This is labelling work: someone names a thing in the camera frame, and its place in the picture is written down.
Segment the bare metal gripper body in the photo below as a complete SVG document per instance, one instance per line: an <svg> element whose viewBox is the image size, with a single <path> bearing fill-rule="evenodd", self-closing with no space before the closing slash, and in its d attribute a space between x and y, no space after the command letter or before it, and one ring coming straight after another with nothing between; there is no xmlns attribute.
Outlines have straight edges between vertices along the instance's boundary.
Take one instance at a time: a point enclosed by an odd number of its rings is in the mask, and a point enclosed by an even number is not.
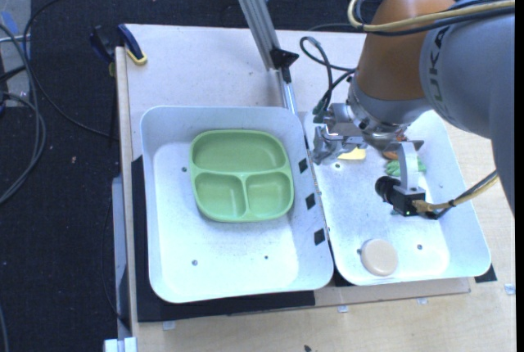
<svg viewBox="0 0 524 352"><path fill-rule="evenodd" d="M348 137L362 137L368 146L386 149L391 143L402 141L405 133L405 124L380 120L356 99L350 98L345 103L332 103L323 122L332 149L336 149L337 143Z"/></svg>

